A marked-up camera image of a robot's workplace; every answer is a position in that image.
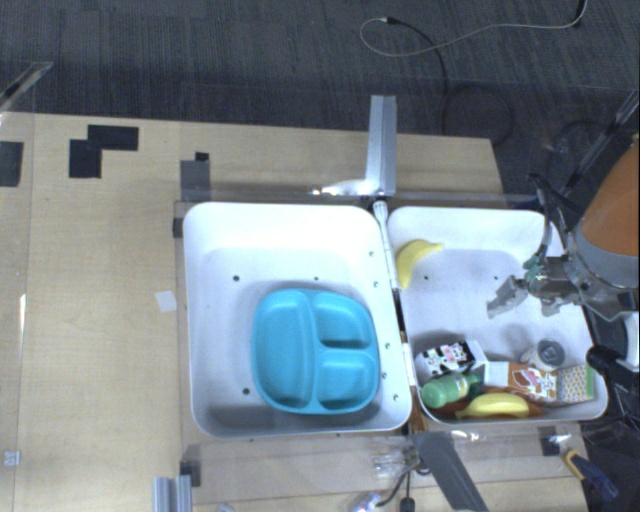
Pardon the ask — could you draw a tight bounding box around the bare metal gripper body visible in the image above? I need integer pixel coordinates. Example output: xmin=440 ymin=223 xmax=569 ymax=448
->
xmin=522 ymin=253 xmax=587 ymax=307

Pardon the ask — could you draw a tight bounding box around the white plastic tray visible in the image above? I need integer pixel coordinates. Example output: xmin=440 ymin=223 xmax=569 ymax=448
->
xmin=386 ymin=205 xmax=610 ymax=427
xmin=181 ymin=201 xmax=414 ymax=441

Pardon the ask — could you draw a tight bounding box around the white bottle with grey cap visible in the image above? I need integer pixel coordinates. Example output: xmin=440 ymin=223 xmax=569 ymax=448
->
xmin=519 ymin=338 xmax=568 ymax=373

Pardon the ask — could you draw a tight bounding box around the orange and white carton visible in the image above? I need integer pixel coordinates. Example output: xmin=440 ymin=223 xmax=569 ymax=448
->
xmin=481 ymin=360 xmax=559 ymax=404

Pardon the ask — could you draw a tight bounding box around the yellow and green patterned carton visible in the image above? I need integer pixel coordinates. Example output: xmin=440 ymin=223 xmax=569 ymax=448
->
xmin=554 ymin=363 xmax=598 ymax=403

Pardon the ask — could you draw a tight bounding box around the black and white cow carton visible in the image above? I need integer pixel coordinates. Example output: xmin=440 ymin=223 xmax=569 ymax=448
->
xmin=413 ymin=338 xmax=489 ymax=379

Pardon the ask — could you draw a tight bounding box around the yellow banana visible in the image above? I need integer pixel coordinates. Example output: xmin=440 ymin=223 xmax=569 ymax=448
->
xmin=454 ymin=392 xmax=531 ymax=422
xmin=394 ymin=238 xmax=444 ymax=291

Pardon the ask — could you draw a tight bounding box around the green plastic bottle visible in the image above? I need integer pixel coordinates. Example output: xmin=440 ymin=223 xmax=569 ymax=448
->
xmin=419 ymin=372 xmax=484 ymax=409

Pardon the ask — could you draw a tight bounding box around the blue divided plate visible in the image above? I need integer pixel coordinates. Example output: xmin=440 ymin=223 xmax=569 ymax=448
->
xmin=250 ymin=288 xmax=382 ymax=416

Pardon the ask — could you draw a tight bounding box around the black cylinder on white bracket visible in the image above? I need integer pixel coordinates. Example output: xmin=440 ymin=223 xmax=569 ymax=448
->
xmin=586 ymin=310 xmax=640 ymax=384

